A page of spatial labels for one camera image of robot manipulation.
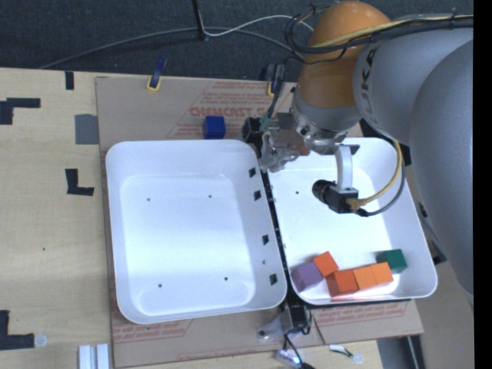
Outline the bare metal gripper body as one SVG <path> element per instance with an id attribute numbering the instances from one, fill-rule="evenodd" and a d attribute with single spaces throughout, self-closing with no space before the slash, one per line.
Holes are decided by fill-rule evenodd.
<path id="1" fill-rule="evenodd" d="M 302 114 L 294 112 L 278 112 L 270 120 L 268 130 L 268 143 L 273 149 L 287 149 L 299 155 L 307 155 L 309 151 L 331 155 L 335 144 L 348 133 L 348 130 L 332 131 L 318 127 Z"/>

